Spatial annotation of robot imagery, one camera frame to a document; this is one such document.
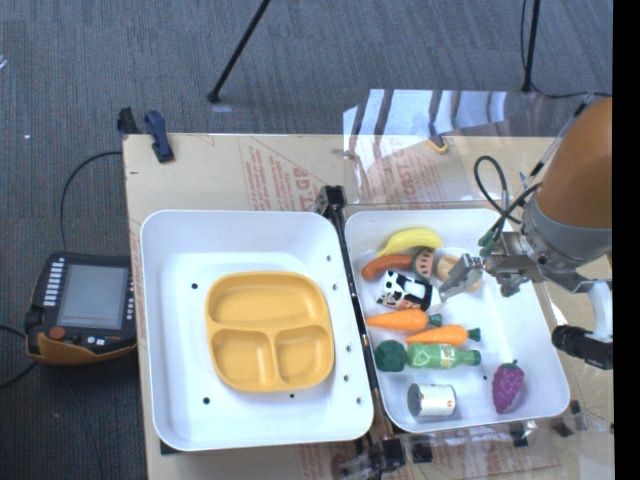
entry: device screen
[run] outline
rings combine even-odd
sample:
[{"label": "device screen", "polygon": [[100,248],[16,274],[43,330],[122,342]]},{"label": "device screen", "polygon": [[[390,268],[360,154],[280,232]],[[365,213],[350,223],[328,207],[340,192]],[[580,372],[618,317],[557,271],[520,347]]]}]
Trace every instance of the device screen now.
[{"label": "device screen", "polygon": [[69,265],[57,324],[120,329],[128,277],[127,268]]}]

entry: grey fabric floor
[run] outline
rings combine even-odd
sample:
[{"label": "grey fabric floor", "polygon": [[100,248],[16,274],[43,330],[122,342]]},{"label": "grey fabric floor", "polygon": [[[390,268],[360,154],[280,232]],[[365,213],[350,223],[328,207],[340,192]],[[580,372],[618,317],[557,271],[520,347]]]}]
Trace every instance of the grey fabric floor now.
[{"label": "grey fabric floor", "polygon": [[[0,0],[0,324],[23,327],[62,247],[64,183],[120,148],[125,107],[139,126],[158,110],[170,132],[342,133],[370,89],[523,85],[534,0],[272,0],[212,105],[261,1]],[[532,80],[611,94],[613,0],[541,0]],[[70,250],[128,253],[121,168],[109,156],[74,179]],[[0,329],[0,383],[28,365],[22,337]],[[135,354],[38,365],[0,389],[0,478],[142,479],[143,439]]]}]

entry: yellow banana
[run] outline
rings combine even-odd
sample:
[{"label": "yellow banana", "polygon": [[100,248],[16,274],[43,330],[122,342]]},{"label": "yellow banana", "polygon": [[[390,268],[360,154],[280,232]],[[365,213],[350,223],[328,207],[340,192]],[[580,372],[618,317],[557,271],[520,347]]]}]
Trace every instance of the yellow banana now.
[{"label": "yellow banana", "polygon": [[391,235],[384,249],[382,249],[376,257],[385,254],[393,254],[411,247],[431,247],[437,249],[442,247],[442,238],[438,233],[428,228],[409,228],[403,229]]}]

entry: tin can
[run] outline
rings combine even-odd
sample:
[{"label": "tin can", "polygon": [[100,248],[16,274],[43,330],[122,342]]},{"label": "tin can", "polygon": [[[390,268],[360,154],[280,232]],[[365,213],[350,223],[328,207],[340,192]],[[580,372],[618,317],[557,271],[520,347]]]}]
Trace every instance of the tin can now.
[{"label": "tin can", "polygon": [[450,384],[412,383],[407,392],[409,412],[418,416],[451,416],[456,410],[456,392]]}]

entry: button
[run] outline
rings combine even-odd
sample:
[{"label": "button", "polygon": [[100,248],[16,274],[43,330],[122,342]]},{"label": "button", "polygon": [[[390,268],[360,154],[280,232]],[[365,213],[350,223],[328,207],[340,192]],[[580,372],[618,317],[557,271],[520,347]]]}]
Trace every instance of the button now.
[{"label": "button", "polygon": [[56,325],[55,327],[52,327],[51,330],[49,331],[49,337],[52,340],[62,341],[64,339],[65,333],[66,331],[64,330],[64,327],[60,327],[59,325]]}]

